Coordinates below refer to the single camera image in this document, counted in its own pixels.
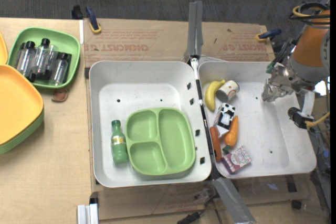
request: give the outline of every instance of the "yellow banana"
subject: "yellow banana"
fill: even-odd
[[[215,93],[224,83],[225,80],[213,81],[205,90],[204,103],[211,111],[215,110]]]

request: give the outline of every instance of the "table surface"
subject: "table surface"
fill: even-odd
[[[26,27],[47,27],[80,40],[77,20],[0,18],[7,50]],[[0,223],[76,223],[76,208],[91,195],[90,146],[84,48],[65,102],[51,100],[52,90],[39,89],[45,106],[43,124],[11,151],[0,155]],[[307,181],[310,194],[317,198]],[[293,212],[289,202],[251,205],[258,223],[324,223]],[[233,223],[225,209],[218,209],[223,223]],[[176,223],[185,212],[102,223]],[[219,223],[215,210],[206,210],[198,223]]]

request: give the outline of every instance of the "bottle label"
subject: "bottle label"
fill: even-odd
[[[114,136],[112,137],[112,145],[126,144],[125,137],[123,136]]]

